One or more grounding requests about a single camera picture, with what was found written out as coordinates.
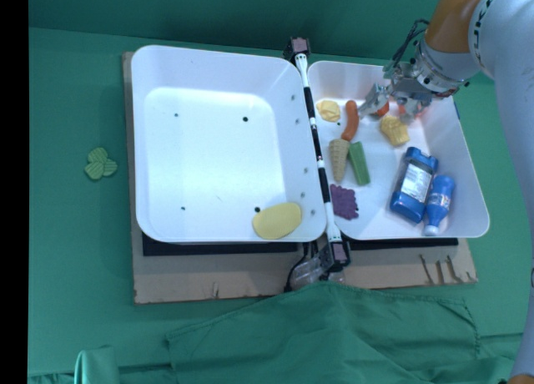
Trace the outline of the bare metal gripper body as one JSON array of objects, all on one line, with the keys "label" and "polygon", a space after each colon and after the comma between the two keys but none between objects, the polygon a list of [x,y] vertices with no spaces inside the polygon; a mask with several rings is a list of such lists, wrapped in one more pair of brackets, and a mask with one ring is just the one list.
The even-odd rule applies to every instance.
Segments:
[{"label": "bare metal gripper body", "polygon": [[435,100],[447,98],[458,91],[465,80],[449,78],[424,60],[390,62],[385,66],[385,78],[390,80],[389,95],[398,104],[399,99],[419,101],[419,116]]}]

